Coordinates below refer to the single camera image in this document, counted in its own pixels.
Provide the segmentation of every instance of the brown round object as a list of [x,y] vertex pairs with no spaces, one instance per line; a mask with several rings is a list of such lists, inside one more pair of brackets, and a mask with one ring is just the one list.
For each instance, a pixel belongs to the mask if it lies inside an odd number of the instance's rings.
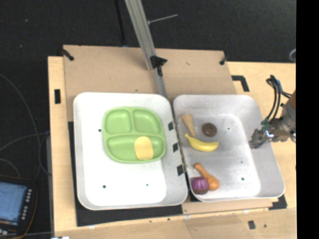
[[214,124],[212,123],[206,123],[202,127],[203,133],[206,136],[214,136],[217,133],[217,128]]

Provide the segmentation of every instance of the wooden table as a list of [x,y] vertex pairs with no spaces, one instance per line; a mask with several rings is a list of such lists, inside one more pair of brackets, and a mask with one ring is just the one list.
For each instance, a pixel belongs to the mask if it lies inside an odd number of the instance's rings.
[[[200,54],[200,51],[194,51],[195,56]],[[236,238],[297,236],[296,144],[290,140],[272,143],[286,185],[284,196],[288,206],[285,209],[269,210],[269,203],[272,205],[278,199],[265,199],[264,203],[258,203],[256,207],[244,201],[240,205],[242,208],[226,203],[206,208],[205,203],[186,202],[183,204],[185,210],[182,215],[77,227],[68,137],[64,59],[48,58],[55,236],[130,239],[233,238],[234,234]],[[241,82],[234,81],[234,89],[230,91],[235,90],[237,94],[254,98],[263,117],[269,113],[273,103],[273,91],[266,83],[271,74],[281,81],[286,92],[292,93],[296,88],[296,66],[293,63],[227,62],[227,66],[232,76],[245,78],[250,90],[245,92]],[[58,104],[55,98],[57,90],[61,96]]]

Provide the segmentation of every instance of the blue screen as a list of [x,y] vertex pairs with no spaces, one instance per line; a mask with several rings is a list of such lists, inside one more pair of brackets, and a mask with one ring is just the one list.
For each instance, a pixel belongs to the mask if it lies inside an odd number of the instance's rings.
[[23,185],[0,182],[0,220],[17,224],[26,190]]

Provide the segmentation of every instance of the onion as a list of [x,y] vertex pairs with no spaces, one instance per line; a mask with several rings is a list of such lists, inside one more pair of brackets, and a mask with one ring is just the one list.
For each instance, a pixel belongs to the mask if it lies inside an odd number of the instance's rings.
[[191,181],[191,188],[195,194],[205,194],[208,191],[208,183],[204,177],[194,177]]

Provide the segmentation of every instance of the black floor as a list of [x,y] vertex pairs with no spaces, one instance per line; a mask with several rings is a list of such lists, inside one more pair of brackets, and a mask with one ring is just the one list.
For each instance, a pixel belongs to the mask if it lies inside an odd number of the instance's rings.
[[[296,47],[297,0],[142,0],[156,48],[223,50],[230,61],[290,62]],[[21,92],[40,134],[49,131],[47,57],[63,44],[137,47],[124,0],[0,0],[0,74]],[[35,134],[14,87],[0,77],[0,149]],[[0,151],[22,177],[36,176],[38,141],[30,137]],[[42,162],[46,149],[42,147]],[[0,174],[15,176],[0,161]],[[48,177],[38,176],[40,198],[31,233],[50,231]]]

